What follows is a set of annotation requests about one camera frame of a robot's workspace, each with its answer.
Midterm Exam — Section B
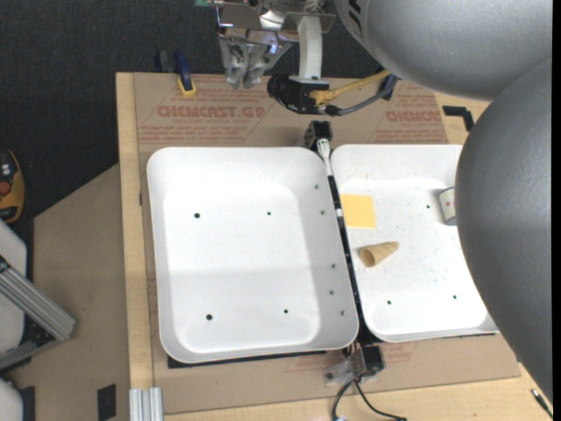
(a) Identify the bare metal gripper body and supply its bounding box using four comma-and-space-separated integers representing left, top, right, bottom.
209, 0, 337, 46

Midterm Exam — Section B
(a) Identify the yellow cheese slice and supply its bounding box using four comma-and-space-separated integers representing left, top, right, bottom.
339, 193, 378, 230

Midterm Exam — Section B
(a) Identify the white plastic tray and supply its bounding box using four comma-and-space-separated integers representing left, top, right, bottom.
329, 143, 501, 344
146, 146, 361, 364

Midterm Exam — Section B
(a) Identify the thin black and white rod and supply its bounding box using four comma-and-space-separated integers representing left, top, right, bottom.
321, 146, 366, 346

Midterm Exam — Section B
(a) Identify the tan ice cream cone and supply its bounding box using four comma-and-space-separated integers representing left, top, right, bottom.
359, 240, 401, 268

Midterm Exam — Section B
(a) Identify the brown cardboard board red print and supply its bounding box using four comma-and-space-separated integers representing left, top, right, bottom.
132, 71, 522, 415

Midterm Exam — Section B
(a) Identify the black cylinder on white bracket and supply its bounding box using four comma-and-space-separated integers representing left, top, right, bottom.
266, 14, 331, 115

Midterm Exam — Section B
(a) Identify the black block with thin wires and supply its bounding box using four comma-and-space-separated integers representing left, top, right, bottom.
323, 344, 387, 386
303, 120, 333, 151

